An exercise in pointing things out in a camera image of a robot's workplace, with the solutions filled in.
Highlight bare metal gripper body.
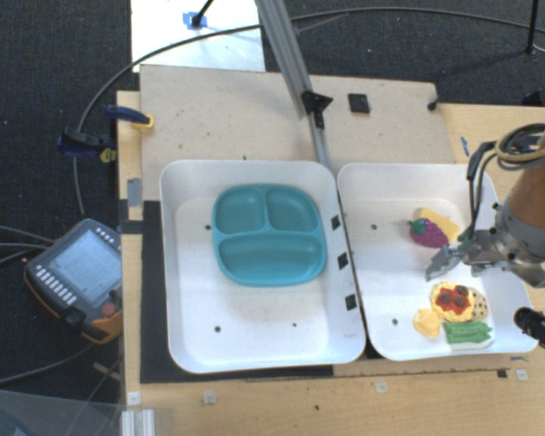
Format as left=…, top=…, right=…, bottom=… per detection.
left=456, top=228, right=545, bottom=290

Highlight purple toy grapes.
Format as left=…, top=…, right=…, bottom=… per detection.
left=408, top=217, right=451, bottom=250

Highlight toy spaghetti with meatballs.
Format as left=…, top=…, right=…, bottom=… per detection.
left=429, top=281, right=475, bottom=324

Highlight white plastic tray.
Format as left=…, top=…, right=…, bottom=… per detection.
left=336, top=162, right=541, bottom=363
left=158, top=158, right=369, bottom=375

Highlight yellow toy chips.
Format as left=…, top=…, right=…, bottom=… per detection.
left=411, top=307, right=443, bottom=340

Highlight toy chocolate chip cookie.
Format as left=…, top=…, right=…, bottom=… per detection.
left=466, top=288, right=490, bottom=322

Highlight toy green beans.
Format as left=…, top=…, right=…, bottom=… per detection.
left=441, top=320, right=495, bottom=352

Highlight teal divided plate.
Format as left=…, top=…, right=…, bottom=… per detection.
left=211, top=183, right=327, bottom=288

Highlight black block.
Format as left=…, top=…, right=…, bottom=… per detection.
left=347, top=93, right=372, bottom=115

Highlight black cylinder on white bracket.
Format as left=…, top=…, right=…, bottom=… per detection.
left=513, top=279, right=545, bottom=356

